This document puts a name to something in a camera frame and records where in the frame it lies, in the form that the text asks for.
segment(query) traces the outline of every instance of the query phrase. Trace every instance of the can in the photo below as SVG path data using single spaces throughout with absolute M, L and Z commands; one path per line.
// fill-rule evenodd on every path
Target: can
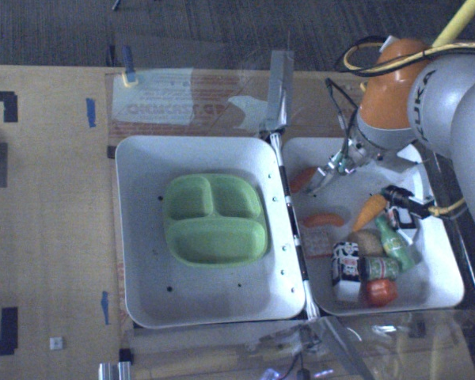
M 399 276 L 399 263 L 392 257 L 364 257 L 363 274 L 366 280 L 391 279 Z

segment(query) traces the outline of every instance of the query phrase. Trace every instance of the tape mark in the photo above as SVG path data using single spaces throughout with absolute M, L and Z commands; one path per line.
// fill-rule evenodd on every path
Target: tape mark
M 109 293 L 107 291 L 102 291 L 101 306 L 102 311 L 104 312 L 104 321 L 106 325 L 109 325 Z
M 90 128 L 94 128 L 97 125 L 95 124 L 95 100 L 93 98 L 86 99 L 86 115 L 88 116 L 88 124 Z

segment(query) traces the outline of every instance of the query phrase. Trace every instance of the white tray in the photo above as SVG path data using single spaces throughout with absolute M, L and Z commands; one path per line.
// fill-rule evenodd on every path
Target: white tray
M 145 328 L 287 319 L 305 292 L 276 156 L 254 138 L 135 136 L 116 149 L 123 232 L 125 300 Z M 270 250 L 239 268 L 195 268 L 176 260 L 164 239 L 168 183 L 190 173 L 231 173 L 259 192 Z
M 286 142 L 282 152 L 287 175 L 292 179 L 306 167 L 325 165 L 329 156 L 340 149 L 341 143 L 342 139 L 320 138 L 296 138 Z M 402 157 L 413 162 L 421 160 L 413 146 L 403 150 Z M 389 184 L 407 188 L 417 198 L 432 196 L 422 164 L 395 173 L 373 162 L 352 175 L 337 177 L 317 197 L 300 192 L 292 196 L 292 201 L 299 222 L 322 211 L 340 214 L 346 221 L 345 225 L 327 228 L 330 240 L 337 242 L 350 233 L 354 218 L 366 198 Z M 443 221 L 434 217 L 421 220 L 416 235 L 416 247 L 422 261 L 398 277 L 398 298 L 382 308 L 338 302 L 332 289 L 330 257 L 307 259 L 310 285 L 317 304 L 335 315 L 447 308 L 459 304 L 464 295 L 464 284 Z

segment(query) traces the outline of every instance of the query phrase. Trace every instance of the yellow pole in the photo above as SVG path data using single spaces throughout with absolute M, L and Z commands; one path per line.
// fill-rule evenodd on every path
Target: yellow pole
M 466 0 L 442 33 L 436 38 L 433 47 L 448 44 L 455 40 L 475 15 L 475 0 Z

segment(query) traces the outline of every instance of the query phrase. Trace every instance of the tomato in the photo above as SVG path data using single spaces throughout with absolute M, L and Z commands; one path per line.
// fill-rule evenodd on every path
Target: tomato
M 367 301 L 376 307 L 383 307 L 397 298 L 396 283 L 389 279 L 372 280 L 366 284 Z

